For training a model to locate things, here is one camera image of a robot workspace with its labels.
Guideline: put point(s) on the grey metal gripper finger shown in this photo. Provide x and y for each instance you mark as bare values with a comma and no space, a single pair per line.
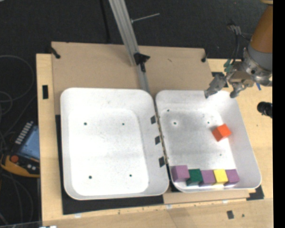
237,89
215,85

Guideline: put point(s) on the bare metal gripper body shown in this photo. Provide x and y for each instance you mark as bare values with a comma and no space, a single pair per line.
250,72

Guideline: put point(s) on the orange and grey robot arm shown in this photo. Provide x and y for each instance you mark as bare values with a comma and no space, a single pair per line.
263,32

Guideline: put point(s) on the orange cube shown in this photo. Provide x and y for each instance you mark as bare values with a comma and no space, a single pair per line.
221,132

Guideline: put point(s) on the white plastic tray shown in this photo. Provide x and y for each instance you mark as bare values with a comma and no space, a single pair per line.
194,141
107,151

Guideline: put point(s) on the purple cube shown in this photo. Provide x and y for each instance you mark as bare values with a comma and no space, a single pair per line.
232,176
208,177
179,173

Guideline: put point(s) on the yellow cube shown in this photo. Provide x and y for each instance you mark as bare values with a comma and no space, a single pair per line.
220,176

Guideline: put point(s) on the green cube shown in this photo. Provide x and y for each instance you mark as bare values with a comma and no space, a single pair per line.
194,176

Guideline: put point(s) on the brown cardboard board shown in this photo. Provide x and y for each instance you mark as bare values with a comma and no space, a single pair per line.
97,65

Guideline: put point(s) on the black cylinder on white bracket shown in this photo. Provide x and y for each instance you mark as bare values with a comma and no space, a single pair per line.
265,108

